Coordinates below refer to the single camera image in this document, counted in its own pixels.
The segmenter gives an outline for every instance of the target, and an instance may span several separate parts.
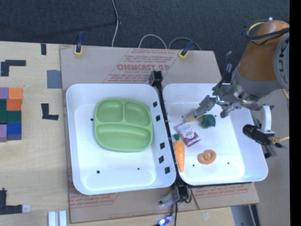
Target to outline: orange block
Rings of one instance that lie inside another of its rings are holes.
[[[23,89],[22,88],[8,88],[9,99],[20,99],[23,102]]]
[[[7,99],[6,100],[6,110],[7,111],[20,111],[21,110],[21,100],[20,99]]]

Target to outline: blue block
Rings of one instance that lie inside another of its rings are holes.
[[[7,124],[7,140],[22,139],[22,125],[20,122],[9,122]]]

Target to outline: metal bracket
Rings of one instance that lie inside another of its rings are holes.
[[[159,207],[169,207],[175,202],[179,201],[180,195],[177,187],[174,187],[169,194],[164,197],[159,198],[158,205]]]

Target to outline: cardboard sheet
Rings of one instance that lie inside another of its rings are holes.
[[[69,175],[70,218],[72,223],[168,214],[158,199],[170,188],[100,195],[83,195],[72,182],[70,145],[65,93],[77,83],[147,83],[152,70],[163,73],[162,85],[169,83],[218,83],[221,79],[212,51],[189,51],[180,59],[178,50],[107,48],[84,46],[81,56],[74,46],[61,46],[63,109],[67,168]],[[191,190],[191,203],[181,203],[179,211],[200,210],[259,202],[254,184],[204,186]]]

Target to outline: wooden table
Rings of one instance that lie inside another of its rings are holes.
[[[47,71],[60,70],[59,45],[48,44],[47,56],[38,43],[0,42],[0,61],[26,60],[0,77],[0,87],[22,87],[22,140],[0,143],[0,188],[7,190],[7,205],[30,206],[30,212],[0,215],[0,225],[47,225],[49,211],[67,211],[68,179],[63,124],[62,89],[47,88]],[[43,120],[41,104],[58,120]],[[206,212],[208,219],[202,217]],[[164,215],[112,219],[77,225],[151,226]],[[179,212],[177,225],[233,226],[230,208]]]

